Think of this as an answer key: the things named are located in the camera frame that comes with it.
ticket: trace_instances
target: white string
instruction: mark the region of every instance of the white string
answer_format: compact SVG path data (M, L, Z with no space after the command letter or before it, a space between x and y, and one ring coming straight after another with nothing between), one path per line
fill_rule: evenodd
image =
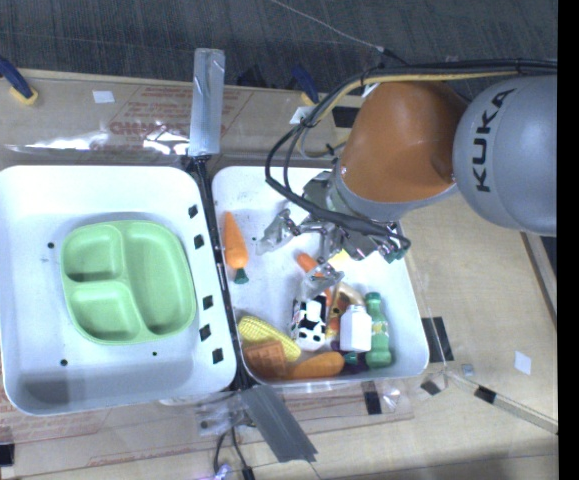
M341 35L342 37L346 37L347 39L351 40L351 41L355 41L356 43L360 43L360 44L364 44L365 46L368 46L370 48L375 48L376 50L378 50L380 53L382 53L384 51L384 46L379 46L377 44L373 44L370 43L368 41L365 41L363 39L359 39L357 37L354 37L352 35L347 34L346 32L343 32L342 30L338 30L335 27L332 27L331 25L329 25L328 23L325 23L322 20L319 20L318 18L315 18L313 16L310 16L309 14L306 14L302 11L299 11L298 9L294 9L293 7L284 4L282 2L280 2L279 0L269 0L270 2L273 2L276 5L279 5L280 7L284 7L285 9L287 9L288 11L291 11L295 14L298 14L300 16L302 16L303 18L307 18L308 20L314 21L316 23L318 23L319 25L322 25L323 27L328 28L329 30L335 32L338 35Z

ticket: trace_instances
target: green bottle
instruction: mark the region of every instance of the green bottle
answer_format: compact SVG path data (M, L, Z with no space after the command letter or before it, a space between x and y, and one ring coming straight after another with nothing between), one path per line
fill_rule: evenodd
M382 312L382 297L378 292L369 292L365 295L367 312L371 315L371 350L365 355L369 368L384 368L392 362L389 350L389 322Z

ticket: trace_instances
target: yellow corn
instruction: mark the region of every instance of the yellow corn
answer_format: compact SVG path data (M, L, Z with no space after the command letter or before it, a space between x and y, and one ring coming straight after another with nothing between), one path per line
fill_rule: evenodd
M245 342L252 345L270 340L280 341L289 362L296 361L302 352L296 342L289 336L255 316L243 316L238 323L238 332Z

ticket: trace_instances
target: dark gray floor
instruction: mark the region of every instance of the dark gray floor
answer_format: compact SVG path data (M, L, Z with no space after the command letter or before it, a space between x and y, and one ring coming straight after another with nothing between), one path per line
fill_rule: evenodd
M284 88L300 63L327 91L398 64L376 46L416 63L553 59L557 44L558 0L0 0L0 54L18 66L181 81L198 47L225 51L228 84L257 67Z

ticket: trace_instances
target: green plate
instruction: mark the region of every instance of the green plate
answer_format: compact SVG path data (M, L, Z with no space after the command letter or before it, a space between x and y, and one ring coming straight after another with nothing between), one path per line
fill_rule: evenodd
M176 235L151 221L82 226L65 239L62 282L76 328L126 345L186 329L196 314L189 262Z

